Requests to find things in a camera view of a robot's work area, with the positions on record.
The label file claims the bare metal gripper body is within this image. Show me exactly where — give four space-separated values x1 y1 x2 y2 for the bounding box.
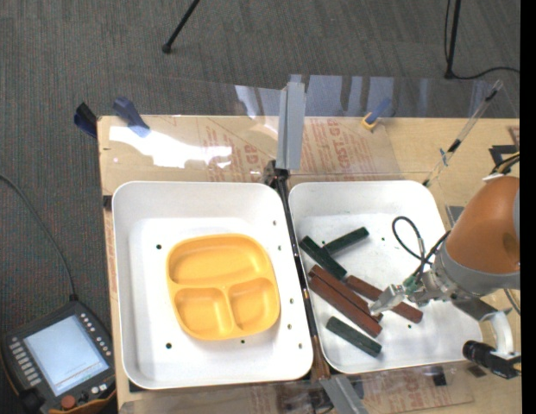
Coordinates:
404 269 445 307

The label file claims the brown bar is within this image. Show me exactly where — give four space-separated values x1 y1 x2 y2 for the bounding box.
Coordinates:
307 275 383 339
345 274 425 324
309 264 384 322

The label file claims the dark green bar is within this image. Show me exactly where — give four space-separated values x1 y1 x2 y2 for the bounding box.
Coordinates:
322 226 370 254
325 316 383 359
298 235 348 281

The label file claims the white plastic tray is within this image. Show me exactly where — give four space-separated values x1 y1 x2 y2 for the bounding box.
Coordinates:
110 180 315 391
287 179 485 375

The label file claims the thin black rod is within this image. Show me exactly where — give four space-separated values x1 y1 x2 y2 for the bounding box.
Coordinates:
275 178 331 381

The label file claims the brown cardboard board red print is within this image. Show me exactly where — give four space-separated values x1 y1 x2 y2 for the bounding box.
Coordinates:
97 114 520 414

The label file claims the yellow divided plate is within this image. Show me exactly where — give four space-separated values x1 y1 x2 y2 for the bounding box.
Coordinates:
165 232 282 342

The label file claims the black tripod leg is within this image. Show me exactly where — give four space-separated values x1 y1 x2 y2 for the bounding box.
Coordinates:
161 0 212 55
443 0 467 80

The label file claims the black cylinder on white bracket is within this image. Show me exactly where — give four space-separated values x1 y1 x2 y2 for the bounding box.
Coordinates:
461 310 522 380

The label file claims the black block with thin wires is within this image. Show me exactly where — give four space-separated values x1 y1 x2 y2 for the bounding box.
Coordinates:
262 161 291 190

